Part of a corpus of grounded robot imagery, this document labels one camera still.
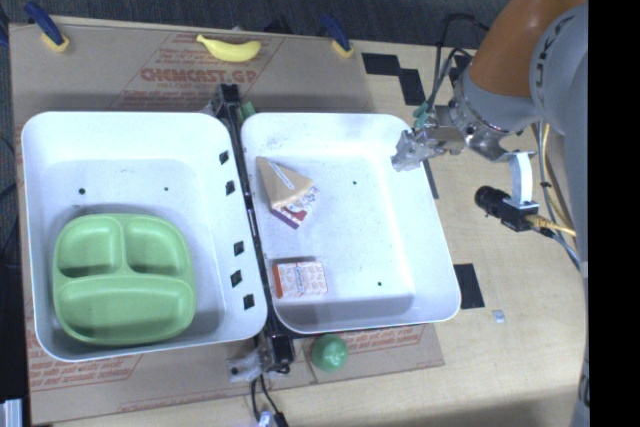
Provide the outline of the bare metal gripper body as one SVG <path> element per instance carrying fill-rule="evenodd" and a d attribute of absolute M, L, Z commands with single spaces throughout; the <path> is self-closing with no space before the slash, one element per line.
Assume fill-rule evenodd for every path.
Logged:
<path fill-rule="evenodd" d="M 508 135 L 466 107 L 436 106 L 425 124 L 426 157 L 459 155 L 468 148 L 489 162 L 500 162 L 508 151 L 501 141 Z"/>

